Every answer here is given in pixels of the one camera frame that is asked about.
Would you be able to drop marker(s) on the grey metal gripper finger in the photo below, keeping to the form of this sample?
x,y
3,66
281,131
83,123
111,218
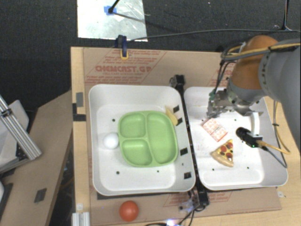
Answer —
x,y
220,112
210,110

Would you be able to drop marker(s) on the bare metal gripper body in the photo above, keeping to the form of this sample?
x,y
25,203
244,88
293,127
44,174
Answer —
x,y
229,101

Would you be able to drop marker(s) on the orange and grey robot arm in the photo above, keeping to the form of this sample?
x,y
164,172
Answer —
x,y
277,74

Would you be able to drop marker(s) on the pink and white packet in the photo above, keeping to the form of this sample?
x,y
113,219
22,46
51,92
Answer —
x,y
214,129

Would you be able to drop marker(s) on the thin black rod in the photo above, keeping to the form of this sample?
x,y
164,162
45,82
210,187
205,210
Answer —
x,y
191,140

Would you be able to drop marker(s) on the yellow wedge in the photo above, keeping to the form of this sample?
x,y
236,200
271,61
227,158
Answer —
x,y
171,116

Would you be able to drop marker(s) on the pizza slice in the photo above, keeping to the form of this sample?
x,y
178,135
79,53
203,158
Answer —
x,y
224,154

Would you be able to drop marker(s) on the green divided plate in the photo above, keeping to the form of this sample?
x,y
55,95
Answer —
x,y
155,138

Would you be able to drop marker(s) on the white plastic tray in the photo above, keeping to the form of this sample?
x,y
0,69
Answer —
x,y
247,175
105,173

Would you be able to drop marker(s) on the brown cardboard board red print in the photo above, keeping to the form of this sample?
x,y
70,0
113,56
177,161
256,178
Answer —
x,y
131,67

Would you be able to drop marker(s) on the white ball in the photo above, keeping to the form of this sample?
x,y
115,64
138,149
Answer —
x,y
111,140

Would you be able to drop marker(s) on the red-orange ball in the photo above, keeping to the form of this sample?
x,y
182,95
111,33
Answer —
x,y
128,211

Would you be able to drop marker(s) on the black cylinder on white bracket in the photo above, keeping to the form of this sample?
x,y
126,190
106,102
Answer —
x,y
245,135

